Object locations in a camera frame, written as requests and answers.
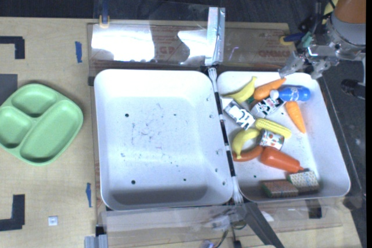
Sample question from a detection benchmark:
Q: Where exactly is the green divided plate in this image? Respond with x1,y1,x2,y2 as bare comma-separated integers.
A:
0,83,84,167

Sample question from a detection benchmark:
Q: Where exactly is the yellow corn cob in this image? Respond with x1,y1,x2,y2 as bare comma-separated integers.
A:
255,118,292,139

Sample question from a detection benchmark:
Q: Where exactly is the yellow banana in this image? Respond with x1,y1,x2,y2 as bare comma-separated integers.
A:
231,128,261,160
221,76,258,104

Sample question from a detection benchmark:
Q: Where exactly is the orange squeeze bottle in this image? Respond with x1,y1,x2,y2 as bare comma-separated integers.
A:
260,146,305,174

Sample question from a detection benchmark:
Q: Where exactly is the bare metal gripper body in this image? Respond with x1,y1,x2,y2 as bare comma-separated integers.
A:
302,41,366,68

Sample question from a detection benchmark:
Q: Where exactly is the white plastic tray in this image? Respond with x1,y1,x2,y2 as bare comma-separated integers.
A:
216,70,352,203
93,68,235,211

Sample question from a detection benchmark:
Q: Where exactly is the cow print carton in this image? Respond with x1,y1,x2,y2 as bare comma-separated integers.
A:
250,96,285,118
223,100,256,130

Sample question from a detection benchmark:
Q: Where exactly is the white can strawberry print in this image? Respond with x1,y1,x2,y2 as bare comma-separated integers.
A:
258,130,285,152

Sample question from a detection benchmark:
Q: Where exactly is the orange sausage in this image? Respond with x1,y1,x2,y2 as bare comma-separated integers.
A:
232,145,264,163

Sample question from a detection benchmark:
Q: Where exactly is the orange carrot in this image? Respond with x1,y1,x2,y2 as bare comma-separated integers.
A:
252,77,287,101
284,100,307,134

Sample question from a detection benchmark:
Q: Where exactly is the blue bottle white cap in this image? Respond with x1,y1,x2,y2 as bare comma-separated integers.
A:
269,84,312,103

